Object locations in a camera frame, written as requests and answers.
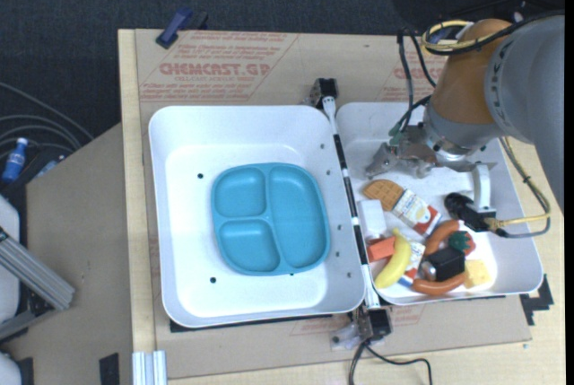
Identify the red strawberry with green top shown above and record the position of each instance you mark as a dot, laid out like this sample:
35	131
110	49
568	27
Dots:
464	242

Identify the orange block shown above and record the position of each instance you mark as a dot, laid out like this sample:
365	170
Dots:
380	248

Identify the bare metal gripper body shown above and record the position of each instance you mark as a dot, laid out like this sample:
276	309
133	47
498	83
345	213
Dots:
419	145

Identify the brown cardboard board red print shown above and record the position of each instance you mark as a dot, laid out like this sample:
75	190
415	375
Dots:
269	78

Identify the yellow banana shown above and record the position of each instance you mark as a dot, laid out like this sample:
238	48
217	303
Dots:
397	262

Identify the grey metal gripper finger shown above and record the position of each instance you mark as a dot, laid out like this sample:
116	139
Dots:
421	169
382	159

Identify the white and red carton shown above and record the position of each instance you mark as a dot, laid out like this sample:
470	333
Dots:
414	210

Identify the black box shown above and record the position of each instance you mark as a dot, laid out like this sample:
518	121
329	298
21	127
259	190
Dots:
446	264

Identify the white plastic tray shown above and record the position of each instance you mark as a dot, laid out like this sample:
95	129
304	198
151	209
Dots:
507	257
188	132

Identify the white packet with red print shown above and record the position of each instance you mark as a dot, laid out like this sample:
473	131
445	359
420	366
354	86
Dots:
416	253

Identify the black cylinder on white bracket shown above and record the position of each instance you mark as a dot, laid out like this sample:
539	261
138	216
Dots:
480	215

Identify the small silver can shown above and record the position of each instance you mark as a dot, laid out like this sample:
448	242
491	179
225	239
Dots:
427	271

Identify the blue divided plate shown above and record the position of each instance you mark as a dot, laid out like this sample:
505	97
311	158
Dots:
296	212

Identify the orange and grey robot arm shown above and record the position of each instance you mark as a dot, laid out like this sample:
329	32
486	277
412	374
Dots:
466	73

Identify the orange sausage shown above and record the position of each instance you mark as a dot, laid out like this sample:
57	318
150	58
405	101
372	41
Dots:
437	286
437	237

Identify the blue plastic bottle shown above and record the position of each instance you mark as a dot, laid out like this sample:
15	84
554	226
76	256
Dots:
14	161

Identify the yellow cheese wedge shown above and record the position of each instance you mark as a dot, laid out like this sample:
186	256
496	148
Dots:
477	274

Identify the thin black and white rod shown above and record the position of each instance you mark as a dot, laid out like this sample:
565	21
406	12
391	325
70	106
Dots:
347	183

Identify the brown waffle biscuit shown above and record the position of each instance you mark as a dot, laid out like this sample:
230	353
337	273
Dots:
381	191

